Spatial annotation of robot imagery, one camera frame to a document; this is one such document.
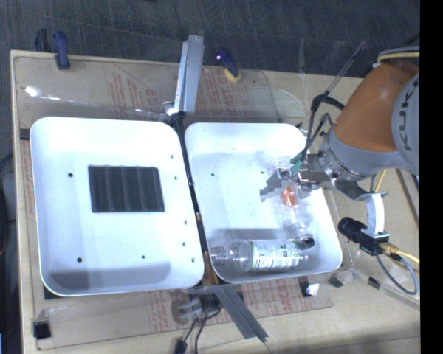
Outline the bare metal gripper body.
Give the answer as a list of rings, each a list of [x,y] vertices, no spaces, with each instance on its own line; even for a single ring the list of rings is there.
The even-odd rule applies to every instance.
[[[346,168],[331,153],[307,153],[294,163],[294,182],[301,199],[309,197],[314,190],[333,188],[351,200],[360,200],[368,193],[359,185],[364,178]]]

